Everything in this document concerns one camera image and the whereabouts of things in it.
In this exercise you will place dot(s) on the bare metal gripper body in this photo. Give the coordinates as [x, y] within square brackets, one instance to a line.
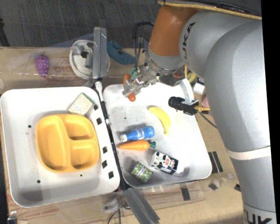
[151, 74]

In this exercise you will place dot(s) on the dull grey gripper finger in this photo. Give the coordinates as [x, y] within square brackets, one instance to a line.
[138, 86]
[126, 90]

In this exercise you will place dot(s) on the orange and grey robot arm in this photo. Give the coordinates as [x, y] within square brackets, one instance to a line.
[236, 83]

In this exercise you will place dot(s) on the blue cloth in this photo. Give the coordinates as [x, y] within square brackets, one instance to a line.
[120, 54]

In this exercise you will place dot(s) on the yellow banana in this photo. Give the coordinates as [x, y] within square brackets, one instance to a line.
[163, 118]

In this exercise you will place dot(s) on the blue bottle white cap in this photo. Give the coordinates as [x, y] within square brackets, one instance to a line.
[140, 133]

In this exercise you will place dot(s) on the white dotted carton green edge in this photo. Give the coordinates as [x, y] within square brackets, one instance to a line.
[81, 105]

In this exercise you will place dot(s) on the orange carrot green top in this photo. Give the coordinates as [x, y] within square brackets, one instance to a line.
[136, 145]

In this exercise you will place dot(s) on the white plastic tray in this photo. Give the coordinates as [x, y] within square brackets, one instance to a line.
[21, 153]
[188, 148]

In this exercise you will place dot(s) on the yellow divided plate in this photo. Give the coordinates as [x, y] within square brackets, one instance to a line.
[60, 138]

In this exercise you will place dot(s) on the white cow print carton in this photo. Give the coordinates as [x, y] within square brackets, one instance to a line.
[165, 163]

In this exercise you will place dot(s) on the green can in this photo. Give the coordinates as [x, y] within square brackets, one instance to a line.
[141, 172]

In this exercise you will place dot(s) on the purple grapes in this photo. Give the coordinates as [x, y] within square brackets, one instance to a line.
[42, 64]

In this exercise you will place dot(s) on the brown cardboard board red print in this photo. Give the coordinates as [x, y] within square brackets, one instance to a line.
[66, 217]

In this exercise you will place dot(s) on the black cylinder on white bracket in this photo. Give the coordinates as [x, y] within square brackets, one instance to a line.
[177, 103]

